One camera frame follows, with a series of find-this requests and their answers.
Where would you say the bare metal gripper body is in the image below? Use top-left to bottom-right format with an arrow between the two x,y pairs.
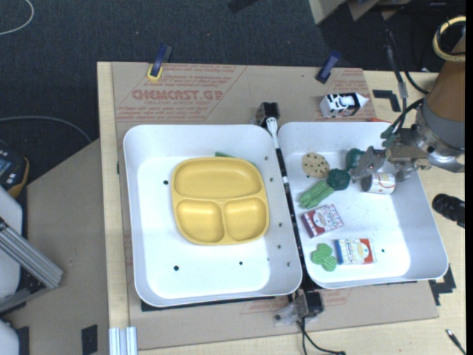
383,126 -> 466,174

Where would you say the white plastic tray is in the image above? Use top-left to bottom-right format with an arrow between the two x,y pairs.
122,124 -> 304,308
276,121 -> 450,290

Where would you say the white blue and orange packet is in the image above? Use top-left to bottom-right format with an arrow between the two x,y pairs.
333,237 -> 378,266

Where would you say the black and white milk carton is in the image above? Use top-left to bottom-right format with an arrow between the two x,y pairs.
318,91 -> 371,119

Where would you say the thin black and white rod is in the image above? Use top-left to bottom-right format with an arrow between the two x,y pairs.
266,118 -> 308,292

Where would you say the green broccoli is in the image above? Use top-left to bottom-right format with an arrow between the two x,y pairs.
298,168 -> 352,210

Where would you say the small white can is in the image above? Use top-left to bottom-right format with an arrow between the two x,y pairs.
360,172 -> 398,196

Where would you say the dark green round toy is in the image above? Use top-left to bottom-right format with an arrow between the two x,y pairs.
344,147 -> 367,171

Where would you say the brown cardboard board red print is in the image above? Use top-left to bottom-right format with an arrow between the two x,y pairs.
110,61 -> 440,351

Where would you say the green flat toy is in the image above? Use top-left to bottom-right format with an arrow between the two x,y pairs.
214,151 -> 256,166

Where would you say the yellow divided plate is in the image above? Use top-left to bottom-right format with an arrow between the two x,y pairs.
170,156 -> 271,247

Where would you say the black block with thin wires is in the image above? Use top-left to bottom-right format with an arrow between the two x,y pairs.
253,101 -> 281,126
274,290 -> 326,325

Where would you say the tan chocolate chip biscuit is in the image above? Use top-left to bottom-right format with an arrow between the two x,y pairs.
301,152 -> 331,180

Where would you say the red and white carton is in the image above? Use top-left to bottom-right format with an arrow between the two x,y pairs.
299,203 -> 345,240

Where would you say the black cylinder on white bracket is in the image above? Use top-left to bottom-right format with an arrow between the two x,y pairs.
432,193 -> 466,229

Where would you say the light green lobed toy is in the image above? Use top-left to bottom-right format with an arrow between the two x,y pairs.
310,243 -> 338,273

